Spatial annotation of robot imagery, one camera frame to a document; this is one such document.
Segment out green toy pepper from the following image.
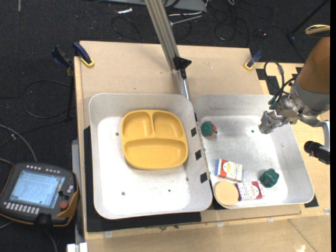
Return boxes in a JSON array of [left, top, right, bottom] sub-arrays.
[[259, 168, 280, 188]]

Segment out black cylinder on white bracket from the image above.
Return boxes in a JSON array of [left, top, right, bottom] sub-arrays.
[[303, 120, 331, 165]]

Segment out red and white carton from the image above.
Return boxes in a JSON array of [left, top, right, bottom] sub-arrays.
[[236, 181, 266, 202]]

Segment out white and orange carton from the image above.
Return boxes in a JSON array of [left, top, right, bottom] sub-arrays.
[[215, 158, 244, 182]]

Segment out yellow divided plate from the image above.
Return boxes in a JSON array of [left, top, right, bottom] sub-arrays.
[[120, 109, 190, 171]]

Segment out green and orange toy vegetable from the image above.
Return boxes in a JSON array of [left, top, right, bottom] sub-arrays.
[[200, 120, 218, 139]]

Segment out pale wood board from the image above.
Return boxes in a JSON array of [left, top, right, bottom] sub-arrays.
[[78, 40, 302, 224]]

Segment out white plastic tray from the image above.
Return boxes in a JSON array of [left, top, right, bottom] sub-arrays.
[[193, 94, 315, 210], [88, 92, 214, 220]]

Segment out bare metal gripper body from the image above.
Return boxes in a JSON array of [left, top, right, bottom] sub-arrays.
[[272, 94, 305, 126]]

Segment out thin black and white rod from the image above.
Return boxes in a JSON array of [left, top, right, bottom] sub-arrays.
[[177, 70, 212, 181]]

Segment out round tan biscuit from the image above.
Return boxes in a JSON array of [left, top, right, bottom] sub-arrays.
[[214, 180, 240, 207]]

